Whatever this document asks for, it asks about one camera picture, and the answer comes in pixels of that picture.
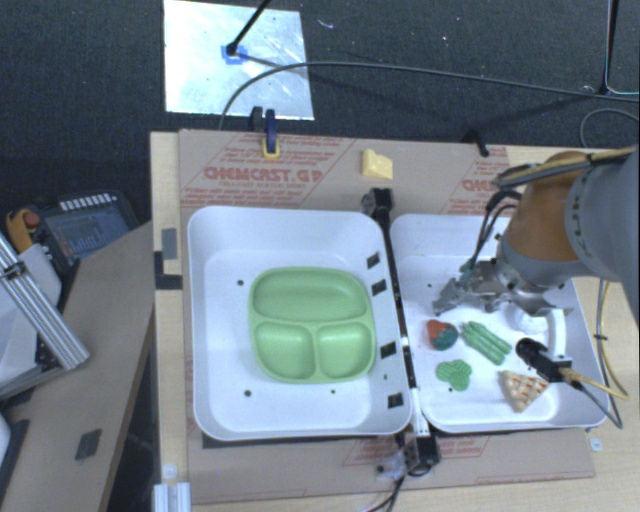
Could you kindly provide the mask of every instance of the wooden table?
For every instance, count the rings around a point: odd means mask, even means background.
[[[153,285],[150,224],[81,262],[64,318],[91,357],[6,411],[29,425],[3,512],[107,510],[151,346]],[[95,453],[77,460],[92,433]]]
[[[558,148],[507,147],[511,165],[540,161]],[[163,233],[178,226],[180,206],[178,180],[178,135],[154,133],[151,138],[154,250],[161,252]],[[164,273],[182,273],[180,254],[164,261]],[[577,288],[589,328],[594,330],[597,280],[581,278]],[[163,483],[189,480],[186,421],[185,370],[183,350],[183,310],[180,290],[156,293],[158,399],[160,424],[160,460]],[[640,509],[640,418],[638,415],[638,329],[629,312],[622,288],[614,284],[609,292],[605,313],[605,332],[609,337],[609,355],[620,381],[631,399],[618,402],[625,429],[610,422],[588,434],[602,443],[593,453],[596,477],[591,479],[549,481],[509,485],[484,485],[465,488],[411,490],[401,492],[395,510],[412,511],[635,511]],[[231,511],[361,511],[386,495],[354,494],[302,499],[253,501],[216,505],[194,505],[196,512]]]

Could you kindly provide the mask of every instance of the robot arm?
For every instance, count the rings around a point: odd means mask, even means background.
[[[477,263],[472,257],[434,303],[436,312],[470,299],[487,311],[509,301],[541,315],[553,308],[545,291],[592,275],[622,282],[638,322],[638,149],[622,155],[567,152],[550,159],[553,172],[534,168],[496,257]]]

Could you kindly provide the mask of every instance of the black cable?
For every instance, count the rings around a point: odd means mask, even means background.
[[[591,399],[591,401],[598,406],[598,409],[600,409],[616,427],[622,430],[622,420],[620,419],[620,415],[617,414],[617,409],[616,409],[616,416],[617,416],[616,418],[607,410],[607,408],[600,402],[600,400],[598,400],[582,383],[573,382],[571,385],[578,391],[582,391],[585,395],[587,395]],[[611,403],[614,403],[613,397],[610,397],[610,399],[611,399]]]
[[[520,178],[512,178],[508,179],[508,176],[505,178],[500,178],[499,187],[500,188],[512,188],[517,187],[519,185],[525,185],[532,181],[540,180],[542,178],[550,178],[551,176],[557,176],[558,174],[563,174],[565,172],[571,171],[579,171],[580,169],[586,169],[590,167],[592,164],[589,160],[585,160],[583,162],[578,162],[570,165],[563,165],[560,167],[554,167],[553,169],[545,169],[544,171],[538,171],[535,174],[529,174],[527,176],[521,176]]]
[[[600,284],[598,286],[598,302],[596,308],[596,345],[598,348],[598,363],[600,364],[600,371],[602,372],[602,378],[604,380],[604,385],[609,387],[609,376],[607,374],[607,366],[604,362],[604,349],[602,347],[602,314],[604,310],[604,296],[605,296],[605,287],[606,281],[604,279],[600,279]],[[613,424],[622,429],[622,418],[620,417],[620,412],[618,411],[618,405],[616,404],[616,400],[613,396],[609,396],[609,401],[611,402],[611,408],[615,414],[615,419],[611,417],[608,411],[605,412],[607,417],[613,422]]]
[[[431,471],[432,467],[428,465],[419,465],[413,468],[411,471],[407,473],[407,475],[412,476],[413,478],[421,478],[428,474]]]
[[[584,138],[584,127],[587,124],[587,121],[597,114],[606,114],[606,113],[625,116],[625,117],[628,117],[629,119],[633,119],[636,123],[640,123],[640,119],[638,119],[633,114],[630,114],[629,112],[625,112],[624,110],[619,110],[617,108],[598,108],[596,110],[592,110],[582,118],[582,121],[580,121],[580,144],[582,144],[583,148],[588,147],[587,142]]]
[[[255,12],[253,13],[253,16],[251,16],[251,18],[249,19],[249,21],[247,21],[245,26],[242,27],[242,30],[240,31],[240,33],[236,36],[236,38],[232,42],[230,42],[227,45],[226,51],[228,55],[234,56],[237,53],[238,46],[240,45],[240,41],[242,41],[244,36],[247,35],[247,32],[251,30],[251,27],[253,27],[256,21],[258,21],[258,18],[270,3],[271,3],[271,0],[262,0],[262,3],[255,10]]]
[[[489,237],[491,236],[491,232],[493,231],[493,227],[495,226],[496,221],[498,220],[498,217],[500,217],[502,212],[515,207],[516,207],[515,204],[505,204],[504,206],[498,209],[498,211],[495,213],[495,215],[491,219],[491,222],[489,223],[489,227],[487,228],[487,233],[484,237],[484,242],[482,243],[483,246],[487,242],[487,240],[489,240]]]
[[[480,251],[482,251],[484,244],[487,243],[489,236],[491,236],[491,231],[493,230],[493,227],[495,226],[495,223],[498,220],[498,217],[500,216],[500,214],[509,208],[515,208],[515,205],[514,204],[504,205],[503,207],[498,209],[496,214],[493,216],[491,222],[489,222],[489,217],[491,216],[491,212],[493,212],[496,206],[498,206],[498,204],[500,204],[500,202],[502,202],[503,199],[507,197],[511,197],[512,199],[520,200],[521,196],[522,194],[520,194],[519,192],[516,192],[515,190],[500,190],[495,194],[493,194],[493,196],[491,196],[491,199],[489,199],[489,202],[485,207],[486,213],[485,213],[484,219],[482,220],[482,226],[480,226],[480,233],[478,234],[476,249],[467,263],[467,266],[468,266],[467,270],[471,270],[475,266],[476,261],[478,260],[478,256],[480,255]]]
[[[604,51],[604,72],[602,76],[601,92],[605,94],[617,94],[621,96],[638,96],[639,91],[616,91],[609,86],[609,69],[611,67],[611,55],[613,54],[613,43],[616,32],[616,21],[618,18],[618,0],[607,2],[607,37],[605,38]]]
[[[385,512],[391,512],[391,510],[395,506],[396,500],[398,499],[398,493],[400,492],[400,488],[402,487],[404,479],[405,479],[404,476],[400,477],[398,479],[398,481],[396,482],[396,485],[395,485],[391,495],[386,500],[384,500],[382,503],[379,503],[375,507],[367,510],[367,512],[377,512],[378,510],[382,510],[384,507],[387,507],[387,505],[388,505],[388,507],[385,509]]]
[[[498,79],[498,78],[487,78],[487,77],[482,77],[482,76],[468,75],[468,74],[465,74],[465,73],[453,73],[453,72],[450,72],[450,71],[439,71],[439,70],[435,70],[435,69],[416,68],[416,67],[411,67],[411,66],[397,66],[397,65],[392,65],[392,64],[374,64],[374,63],[367,63],[367,62],[339,62],[339,61],[296,62],[294,64],[287,64],[285,66],[279,66],[279,67],[274,68],[274,69],[269,69],[269,70],[267,70],[267,71],[265,71],[263,73],[260,73],[259,75],[254,76],[250,80],[247,80],[244,84],[242,84],[240,87],[238,87],[238,89],[236,89],[236,91],[231,95],[231,98],[229,98],[229,101],[227,101],[227,104],[225,105],[222,113],[220,114],[220,121],[218,122],[218,130],[222,130],[224,119],[225,119],[227,113],[229,112],[229,109],[231,108],[231,105],[233,105],[233,102],[236,100],[236,98],[238,96],[240,96],[240,94],[242,94],[242,92],[244,92],[245,89],[247,89],[248,87],[250,87],[254,83],[262,80],[263,78],[267,78],[267,77],[269,77],[271,75],[274,75],[276,73],[281,73],[282,71],[290,71],[292,69],[310,68],[310,67],[349,67],[349,68],[364,68],[364,69],[383,69],[383,70],[387,70],[387,71],[402,71],[402,72],[408,72],[408,73],[419,73],[419,74],[424,74],[424,75],[442,76],[442,77],[447,77],[447,78],[457,78],[457,79],[462,79],[462,80],[473,80],[473,81],[477,81],[477,82],[484,82],[484,83],[498,84],[498,85],[506,85],[506,86],[511,86],[511,87],[520,87],[520,88],[523,88],[523,89],[531,89],[531,90],[534,90],[534,91],[552,92],[552,93],[556,93],[556,94],[563,94],[563,95],[568,95],[568,96],[577,96],[577,97],[581,97],[581,98],[600,99],[600,100],[607,100],[607,101],[623,101],[623,102],[627,102],[627,103],[639,103],[640,102],[640,100],[638,100],[638,99],[617,98],[617,97],[602,96],[602,95],[595,95],[595,94],[585,94],[583,92],[569,91],[569,90],[566,90],[566,89],[558,89],[558,88],[555,88],[555,87],[546,87],[546,86],[542,86],[542,85],[525,84],[525,83],[521,83],[521,82],[514,82],[514,81],[511,81],[511,80],[502,80],[502,79]]]

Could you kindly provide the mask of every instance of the electronic device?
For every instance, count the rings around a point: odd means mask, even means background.
[[[68,194],[49,206],[28,205],[7,215],[7,231],[17,251],[41,244],[60,275],[138,225],[117,190]]]

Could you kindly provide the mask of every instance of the wire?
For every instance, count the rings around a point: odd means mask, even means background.
[[[487,78],[483,76],[468,75],[466,73],[453,73],[450,71],[439,71],[436,69],[429,69],[429,68],[417,68],[417,67],[399,66],[399,65],[393,65],[393,64],[374,64],[374,63],[368,63],[368,62],[311,61],[311,62],[296,62],[294,64],[287,64],[284,66],[275,67],[274,69],[269,69],[247,80],[244,84],[238,87],[238,89],[236,89],[236,91],[231,95],[231,97],[227,101],[227,104],[225,105],[222,113],[220,114],[220,120],[218,122],[218,130],[222,130],[224,119],[227,116],[227,113],[229,112],[231,105],[233,105],[236,98],[240,96],[240,94],[242,94],[245,91],[245,89],[247,89],[248,87],[252,86],[256,82],[259,82],[264,78],[267,78],[271,75],[275,75],[276,73],[282,73],[283,71],[291,71],[293,69],[298,69],[298,68],[311,68],[311,67],[348,67],[348,68],[379,69],[379,70],[382,69],[387,71],[401,71],[401,72],[407,72],[407,73],[418,73],[418,74],[434,75],[434,76],[441,76],[441,77],[447,77],[447,78],[457,78],[462,80],[473,80],[476,82],[506,85],[510,87],[520,87],[523,89],[531,89],[534,91],[552,92],[556,94],[562,94],[567,96],[577,96],[581,98],[600,99],[600,100],[607,100],[607,101],[624,101],[628,103],[640,102],[637,99],[631,99],[631,98],[616,98],[616,97],[603,96],[603,95],[597,95],[597,94],[585,94],[583,92],[569,91],[566,89],[558,89],[555,87],[526,84],[521,82],[514,82],[511,80],[502,80],[498,78]]]
[[[384,500],[382,503],[379,503],[375,507],[370,508],[366,512],[377,512],[378,510],[382,510],[385,507],[387,507],[385,509],[385,512],[391,512],[391,510],[393,510],[393,507],[396,504],[396,500],[398,499],[398,494],[400,493],[400,488],[402,487],[404,479],[405,479],[404,476],[400,477],[398,479],[398,481],[396,482],[396,485],[395,485],[391,495],[386,500]]]
[[[432,466],[421,464],[413,468],[411,471],[409,471],[407,475],[412,476],[413,478],[422,478],[423,476],[430,473],[432,469],[433,469]]]
[[[612,45],[613,45],[613,34],[611,33],[611,27],[612,27],[612,16],[613,16],[613,1],[609,0],[607,2],[607,38],[605,40],[605,52],[604,52],[604,76],[603,76],[603,81],[604,81],[604,87],[607,89],[608,92],[613,93],[613,94],[618,94],[620,96],[637,96],[638,94],[640,94],[639,91],[635,91],[635,92],[627,92],[627,91],[616,91],[613,87],[609,87],[609,68],[611,66],[611,50],[612,50]]]
[[[609,358],[607,357],[607,351],[605,350],[604,343],[602,344],[602,358],[604,359],[604,365],[607,368],[607,371],[609,372],[609,377],[611,377],[611,380],[613,381],[613,383],[622,393],[627,395],[627,398],[629,398],[629,392],[624,388],[622,384],[620,384],[620,381],[616,377],[616,374],[614,373],[613,368],[609,363]]]
[[[596,310],[596,345],[598,347],[598,361],[600,363],[600,371],[602,372],[602,376],[604,379],[604,383],[606,386],[609,386],[609,378],[607,376],[606,365],[604,362],[603,356],[603,344],[602,341],[605,338],[602,334],[602,326],[603,326],[603,314],[604,314],[604,304],[607,299],[607,293],[609,291],[609,284],[604,279],[600,279],[600,285],[598,286],[598,306]],[[613,397],[611,397],[611,408],[615,414],[617,422],[614,421],[614,424],[622,429],[622,419],[620,418],[620,413],[618,412],[618,406]]]
[[[570,381],[570,382],[584,382],[585,384],[590,384],[591,386],[593,386],[594,388],[598,388],[601,391],[604,391],[605,393],[611,395],[611,396],[615,396],[617,398],[620,398],[622,400],[629,400],[629,395],[626,393],[620,393],[619,391],[616,391],[613,388],[610,388],[608,386],[603,386],[602,384],[600,384],[599,382],[590,379],[589,377],[586,377],[585,375],[582,375],[581,373],[578,373],[577,371],[575,371],[572,368],[558,368],[558,371],[562,374],[562,376]]]
[[[491,212],[495,209],[495,207],[505,198],[507,197],[506,195],[503,197],[499,197],[498,194],[500,194],[500,192],[497,192],[496,194],[493,195],[493,197],[489,200],[489,203],[487,204],[487,211],[486,214],[484,216],[484,219],[482,220],[482,226],[480,226],[480,233],[478,234],[478,241],[476,242],[476,249],[473,252],[473,255],[471,256],[471,258],[469,259],[468,263],[467,263],[467,267],[466,270],[470,271],[473,269],[473,267],[476,264],[476,261],[478,260],[478,256],[480,255],[480,251],[482,251],[482,248],[484,247],[484,244],[487,243],[487,240],[489,239],[489,237],[491,236],[491,232],[493,231],[493,227],[495,226],[496,221],[498,220],[498,217],[502,214],[502,212],[504,212],[505,210],[508,210],[509,208],[515,208],[516,205],[515,204],[506,204],[502,207],[500,207],[498,209],[498,211],[495,213],[495,215],[493,216],[493,218],[491,219],[491,222],[489,222],[489,217],[491,215]]]
[[[629,112],[625,112],[624,110],[619,110],[617,108],[599,108],[596,110],[592,110],[582,118],[582,121],[580,121],[580,144],[582,144],[583,148],[588,147],[584,138],[584,127],[587,124],[587,121],[595,115],[606,114],[606,113],[625,116],[625,117],[628,117],[629,119],[633,119],[636,123],[640,123],[640,119],[638,119],[638,117],[634,116],[633,114],[630,114]]]
[[[620,419],[620,415],[618,414],[617,410],[616,410],[615,416],[611,414],[607,410],[607,408],[600,402],[600,400],[598,400],[595,396],[593,396],[593,394],[579,382],[574,383],[573,387],[578,389],[579,391],[582,391],[585,395],[587,395],[591,399],[591,401],[598,406],[598,409],[600,409],[605,414],[605,416],[611,420],[611,423],[613,423],[616,427],[622,430],[622,427],[623,427],[622,420]]]
[[[540,165],[518,166],[507,169],[493,179],[491,183],[501,189],[510,189],[534,180],[549,178],[569,171],[586,169],[596,164],[609,163],[624,158],[634,151],[636,151],[636,147],[629,147],[585,154],[583,156],[565,157],[562,160],[554,160]]]

